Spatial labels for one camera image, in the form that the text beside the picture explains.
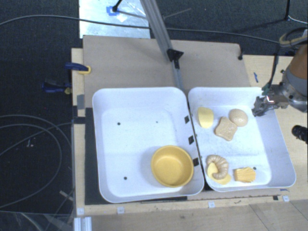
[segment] blue and yellow clamp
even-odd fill
[[[64,68],[70,70],[77,70],[78,73],[82,75],[88,75],[89,73],[91,73],[90,66],[85,66],[77,63],[65,63]]]

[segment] croissant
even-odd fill
[[[227,160],[218,155],[210,155],[206,159],[206,164],[214,163],[218,169],[218,173],[213,173],[215,179],[221,180],[225,178],[228,174],[229,163]]]

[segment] wooden table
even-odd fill
[[[280,57],[273,83],[282,78],[291,57]],[[84,64],[83,49],[72,49],[72,61]],[[262,87],[271,73],[273,57],[244,55],[250,86]],[[73,105],[85,93],[84,76],[72,73]],[[85,116],[79,106],[78,116]],[[85,125],[74,124],[73,167],[76,184],[77,217],[92,217],[93,230],[305,230],[308,227],[307,145],[291,134],[294,125],[307,127],[307,114],[292,107],[276,110],[276,115],[296,171],[296,183],[287,189],[238,192],[201,192],[187,201],[85,205]],[[215,208],[209,208],[214,202]],[[117,214],[124,208],[123,215]]]

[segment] yellow clamp pad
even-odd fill
[[[90,66],[86,66],[88,68],[87,71],[78,71],[79,74],[81,75],[88,75],[89,73],[91,73],[91,67]]]

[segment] robotic hand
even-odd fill
[[[293,40],[286,40],[292,32],[280,38],[280,47],[294,47],[295,45],[300,45],[300,47],[290,65],[284,71],[279,85],[271,84],[278,63],[278,54],[275,55],[271,79],[262,88],[262,95],[264,96],[256,98],[255,107],[252,109],[254,116],[263,116],[268,110],[278,109],[279,107],[285,109],[288,105],[301,112],[307,112],[307,34]],[[297,136],[298,132],[296,133],[295,130],[298,131],[298,126],[295,127],[293,134]],[[301,135],[297,137],[307,143],[307,128],[305,129],[305,136],[301,132]]]

